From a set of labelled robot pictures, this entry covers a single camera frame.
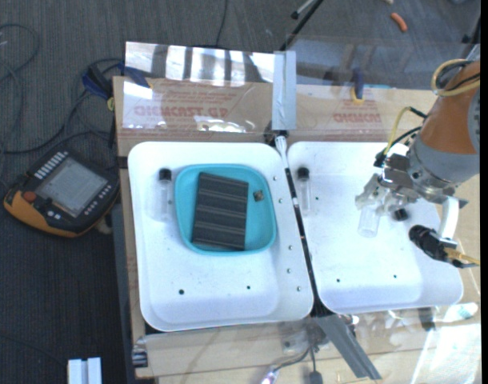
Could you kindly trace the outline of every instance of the yellow cable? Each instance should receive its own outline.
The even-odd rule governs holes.
[[[444,88],[438,88],[436,85],[436,80],[438,79],[438,76],[442,72],[442,70],[448,66],[452,66],[453,64],[459,64],[459,65],[466,65],[468,64],[468,60],[463,60],[463,59],[455,59],[455,60],[449,60],[447,62],[444,62],[441,64],[436,71],[433,73],[433,76],[430,80],[430,88],[432,91],[439,97],[451,97],[453,95],[458,95],[462,94],[464,92],[467,92],[468,90],[472,90],[473,88],[477,88],[481,85],[481,80],[472,82],[471,84],[468,84],[466,86],[460,86],[459,88],[456,88],[455,90],[445,90]]]
[[[468,256],[466,254],[457,252],[456,250],[454,250],[454,249],[452,249],[450,247],[445,247],[443,249],[444,249],[445,253],[450,258],[459,259],[459,260],[466,260],[467,262],[473,263],[473,264],[478,265],[478,266],[481,265],[481,261],[480,260],[478,260],[476,258],[472,258],[471,256]]]
[[[386,148],[385,150],[382,152],[384,155],[388,154],[388,151],[390,150],[391,148],[391,144],[394,142],[395,140],[395,134],[397,133],[397,128],[398,128],[398,124],[400,123],[400,120],[401,120],[401,117],[404,115],[404,113],[406,111],[409,111],[410,110],[410,106],[405,106],[404,108],[401,109],[401,111],[398,113],[396,119],[395,119],[395,122],[394,122],[394,126],[391,130],[391,133],[390,133],[390,138],[388,139],[388,145],[386,145]]]

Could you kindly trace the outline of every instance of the blue tray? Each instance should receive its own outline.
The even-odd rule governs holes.
[[[201,172],[238,179],[249,183],[244,250],[209,251],[192,243],[198,176]],[[263,200],[255,201],[253,193],[260,190]],[[276,239],[276,220],[269,186],[256,170],[244,165],[206,164],[184,168],[174,181],[175,210],[184,243],[201,254],[252,254],[269,248]]]

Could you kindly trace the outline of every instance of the black connector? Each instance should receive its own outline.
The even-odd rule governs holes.
[[[108,80],[96,66],[91,66],[90,68],[88,68],[86,75],[101,90],[103,90],[104,93],[106,93],[107,97],[112,96],[113,87],[110,80]]]
[[[382,168],[383,165],[385,164],[385,160],[386,160],[386,155],[384,154],[384,150],[382,150],[381,152],[378,152],[375,155],[374,166],[376,168]]]
[[[438,239],[438,235],[434,229],[422,225],[415,225],[411,227],[408,235],[410,240],[428,256],[441,262],[446,261],[444,245]]]
[[[322,384],[322,374],[318,371],[312,371],[308,377],[310,377],[310,384]]]

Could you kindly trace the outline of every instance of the metal stand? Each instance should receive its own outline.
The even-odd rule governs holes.
[[[310,20],[311,16],[315,13],[317,8],[322,4],[324,0],[308,0],[305,4],[303,4],[301,7],[299,7],[295,12],[292,13],[291,17],[293,19],[297,19],[299,14],[307,8],[310,4],[313,3],[312,7],[306,13],[306,16],[301,19],[299,22],[298,26],[292,31],[288,39],[283,43],[281,48],[279,49],[280,51],[285,51],[286,48],[288,47],[289,44],[292,43],[292,41],[296,38],[296,36],[299,34],[299,31],[305,26],[305,24]]]

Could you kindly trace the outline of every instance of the clear plastic bottle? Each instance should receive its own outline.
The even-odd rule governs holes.
[[[378,234],[380,218],[378,204],[365,205],[359,217],[358,233],[366,238],[375,238]]]
[[[310,170],[305,167],[298,169],[299,208],[301,214],[307,215],[311,209]]]
[[[162,168],[158,172],[158,185],[160,189],[160,220],[167,222],[171,216],[171,197],[173,184],[171,182],[171,170]]]

